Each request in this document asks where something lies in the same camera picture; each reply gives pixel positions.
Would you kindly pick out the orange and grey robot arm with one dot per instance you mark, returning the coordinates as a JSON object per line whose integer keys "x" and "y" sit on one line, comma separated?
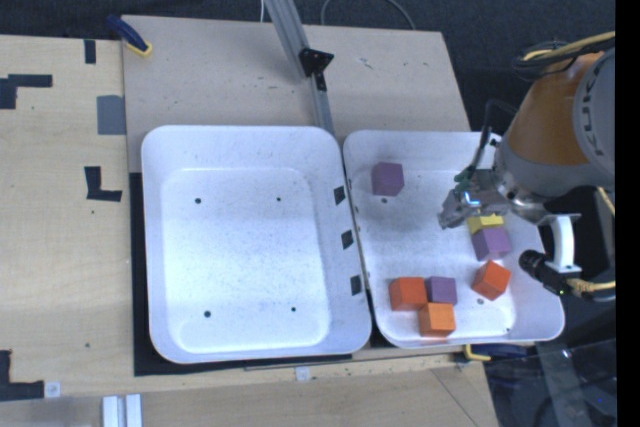
{"x": 550, "y": 130}

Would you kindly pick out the purple cube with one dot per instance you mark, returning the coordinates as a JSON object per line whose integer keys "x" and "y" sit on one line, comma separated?
{"x": 387, "y": 178}
{"x": 442, "y": 290}
{"x": 491, "y": 243}

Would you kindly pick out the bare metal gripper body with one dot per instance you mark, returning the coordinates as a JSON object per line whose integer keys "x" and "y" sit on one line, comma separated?
{"x": 492, "y": 195}

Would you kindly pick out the pale wood board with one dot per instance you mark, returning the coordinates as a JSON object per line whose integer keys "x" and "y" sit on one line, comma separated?
{"x": 225, "y": 80}

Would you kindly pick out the yellow cube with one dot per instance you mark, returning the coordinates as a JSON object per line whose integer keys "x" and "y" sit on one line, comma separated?
{"x": 484, "y": 222}

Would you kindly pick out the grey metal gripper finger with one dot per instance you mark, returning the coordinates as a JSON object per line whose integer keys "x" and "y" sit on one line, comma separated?
{"x": 451, "y": 216}

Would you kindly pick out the black cylinder on white bracket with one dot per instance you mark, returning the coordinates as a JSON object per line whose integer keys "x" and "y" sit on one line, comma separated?
{"x": 550, "y": 267}

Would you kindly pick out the white plastic tray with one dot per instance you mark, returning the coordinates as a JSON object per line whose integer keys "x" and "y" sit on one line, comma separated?
{"x": 240, "y": 255}
{"x": 425, "y": 240}

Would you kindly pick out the orange cube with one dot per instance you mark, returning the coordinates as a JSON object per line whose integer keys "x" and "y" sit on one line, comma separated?
{"x": 407, "y": 293}
{"x": 437, "y": 319}
{"x": 491, "y": 280}

